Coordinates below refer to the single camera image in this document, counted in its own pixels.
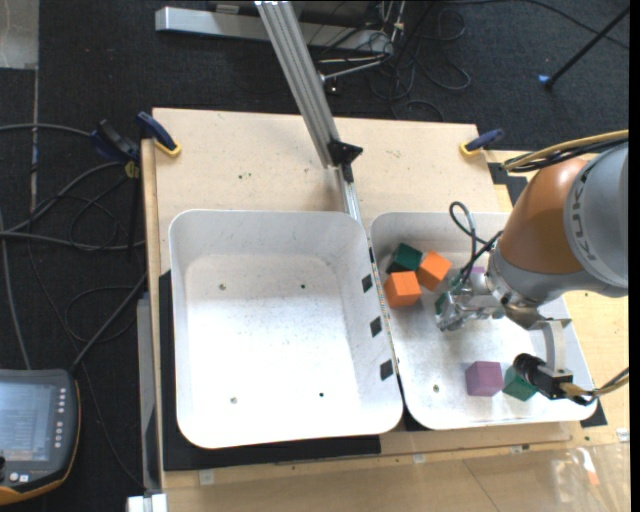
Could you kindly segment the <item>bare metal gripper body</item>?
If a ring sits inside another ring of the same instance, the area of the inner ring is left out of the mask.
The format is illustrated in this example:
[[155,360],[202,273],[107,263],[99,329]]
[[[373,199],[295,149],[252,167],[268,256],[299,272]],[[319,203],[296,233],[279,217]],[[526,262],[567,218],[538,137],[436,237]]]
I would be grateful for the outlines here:
[[504,316],[504,307],[492,294],[483,272],[472,272],[467,279],[456,275],[438,297],[438,328],[441,331],[459,330],[470,320]]

